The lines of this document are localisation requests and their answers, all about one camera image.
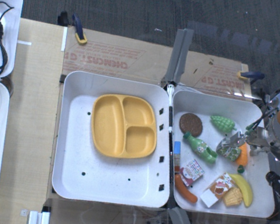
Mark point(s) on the green plastic bottle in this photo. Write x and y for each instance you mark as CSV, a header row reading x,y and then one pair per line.
x,y
200,147

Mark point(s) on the brown round biscuit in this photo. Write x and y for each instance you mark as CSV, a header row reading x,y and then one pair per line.
x,y
191,124

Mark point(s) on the yellow corn cob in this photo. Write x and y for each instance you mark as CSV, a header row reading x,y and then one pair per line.
x,y
232,197

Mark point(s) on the yellow divided plate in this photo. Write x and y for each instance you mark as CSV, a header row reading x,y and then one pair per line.
x,y
108,124

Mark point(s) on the white and orange carton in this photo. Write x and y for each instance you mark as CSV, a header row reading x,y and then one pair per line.
x,y
218,189

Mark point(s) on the orange carrot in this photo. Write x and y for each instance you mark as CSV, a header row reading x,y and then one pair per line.
x,y
244,156

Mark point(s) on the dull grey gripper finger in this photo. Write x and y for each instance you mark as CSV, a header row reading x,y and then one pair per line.
x,y
232,141
240,137

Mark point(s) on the black cylinder on white bracket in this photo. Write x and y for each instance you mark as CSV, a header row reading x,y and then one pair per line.
x,y
275,183

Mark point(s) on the orange sausage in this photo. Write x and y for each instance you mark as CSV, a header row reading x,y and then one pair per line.
x,y
185,190

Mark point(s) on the pink and white carton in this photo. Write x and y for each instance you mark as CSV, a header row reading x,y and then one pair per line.
x,y
192,173

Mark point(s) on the green grapes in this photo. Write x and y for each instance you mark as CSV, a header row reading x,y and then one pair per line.
x,y
222,123

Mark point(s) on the yellow banana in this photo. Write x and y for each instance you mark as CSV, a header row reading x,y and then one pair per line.
x,y
245,189

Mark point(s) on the green and white carton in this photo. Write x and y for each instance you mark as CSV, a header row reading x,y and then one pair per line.
x,y
229,152

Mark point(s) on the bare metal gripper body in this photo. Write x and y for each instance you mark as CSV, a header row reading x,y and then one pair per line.
x,y
259,139

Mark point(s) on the brown cardboard board red print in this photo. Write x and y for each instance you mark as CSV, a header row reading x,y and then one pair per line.
x,y
137,65

